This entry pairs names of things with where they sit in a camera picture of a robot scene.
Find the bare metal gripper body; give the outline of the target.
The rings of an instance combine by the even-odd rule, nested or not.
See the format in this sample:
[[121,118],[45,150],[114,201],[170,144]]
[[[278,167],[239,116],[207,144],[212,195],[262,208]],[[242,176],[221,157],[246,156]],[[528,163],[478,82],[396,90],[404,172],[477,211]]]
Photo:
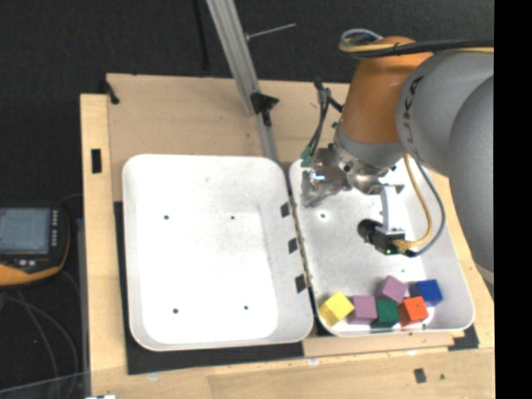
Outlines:
[[343,190],[358,190],[365,195],[380,192],[380,181],[391,170],[391,166],[375,166],[363,162],[351,155],[344,147],[330,144],[328,148],[320,148],[314,155],[311,168],[312,182],[325,178],[343,180]]

